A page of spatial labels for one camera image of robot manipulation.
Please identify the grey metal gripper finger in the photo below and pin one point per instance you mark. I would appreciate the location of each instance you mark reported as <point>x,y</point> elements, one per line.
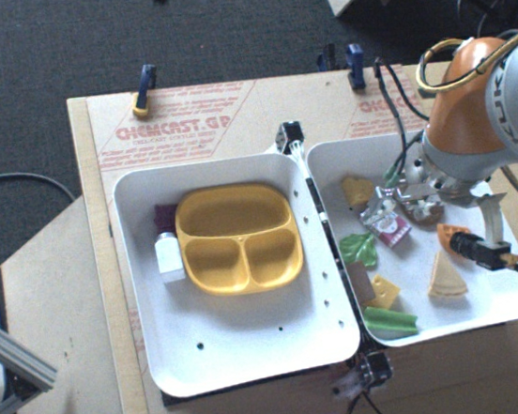
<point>386,195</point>
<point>418,201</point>

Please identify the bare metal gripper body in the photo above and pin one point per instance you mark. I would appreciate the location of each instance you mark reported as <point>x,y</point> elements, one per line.
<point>446,190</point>

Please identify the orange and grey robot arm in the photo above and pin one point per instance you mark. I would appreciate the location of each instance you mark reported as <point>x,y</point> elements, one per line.
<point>465,117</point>

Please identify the brown toy biscuit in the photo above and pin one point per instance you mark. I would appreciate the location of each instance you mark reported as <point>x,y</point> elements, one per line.
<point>431,218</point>

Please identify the yellow toy biscuit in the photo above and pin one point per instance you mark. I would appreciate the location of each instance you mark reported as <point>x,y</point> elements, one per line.
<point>357,190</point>

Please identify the silver and red packet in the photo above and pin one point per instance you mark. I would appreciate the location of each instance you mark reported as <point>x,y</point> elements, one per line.
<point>392,230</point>

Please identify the orange toy wedge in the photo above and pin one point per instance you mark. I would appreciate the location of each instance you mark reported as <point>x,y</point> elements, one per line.
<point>444,243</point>

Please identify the green toy lettuce leaf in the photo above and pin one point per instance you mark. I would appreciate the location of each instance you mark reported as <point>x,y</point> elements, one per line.
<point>358,249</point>

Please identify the thin black and white rod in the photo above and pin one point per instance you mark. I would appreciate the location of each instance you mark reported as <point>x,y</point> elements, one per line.
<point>323,219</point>

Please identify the beige toy sandwich triangle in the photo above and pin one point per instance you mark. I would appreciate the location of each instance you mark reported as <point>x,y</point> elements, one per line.
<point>446,281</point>

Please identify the brown flat rectangle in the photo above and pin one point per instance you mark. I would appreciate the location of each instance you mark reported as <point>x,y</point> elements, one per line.
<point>361,282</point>

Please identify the yellow toy cheese wedge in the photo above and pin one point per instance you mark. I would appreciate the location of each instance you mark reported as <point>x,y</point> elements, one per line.
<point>383,291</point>

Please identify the white plastic tray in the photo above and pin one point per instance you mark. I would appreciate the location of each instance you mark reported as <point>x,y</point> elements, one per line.
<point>238,336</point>
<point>489,299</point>

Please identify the green toy celery stick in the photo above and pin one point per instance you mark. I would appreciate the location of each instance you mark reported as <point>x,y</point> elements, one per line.
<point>390,321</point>

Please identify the yellow divided plate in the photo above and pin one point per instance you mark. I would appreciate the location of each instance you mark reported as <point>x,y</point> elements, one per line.
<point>236,214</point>

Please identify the brown cardboard board red print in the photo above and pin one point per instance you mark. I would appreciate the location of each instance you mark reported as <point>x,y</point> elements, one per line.
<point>228,120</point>

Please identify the dark purple block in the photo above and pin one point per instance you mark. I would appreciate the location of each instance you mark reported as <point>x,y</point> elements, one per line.
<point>165,217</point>

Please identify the white plastic bottle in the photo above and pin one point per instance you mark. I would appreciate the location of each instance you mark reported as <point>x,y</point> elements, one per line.
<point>169,260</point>

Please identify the black cylinder on white bracket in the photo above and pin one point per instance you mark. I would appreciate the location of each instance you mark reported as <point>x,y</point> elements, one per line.
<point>480,250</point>

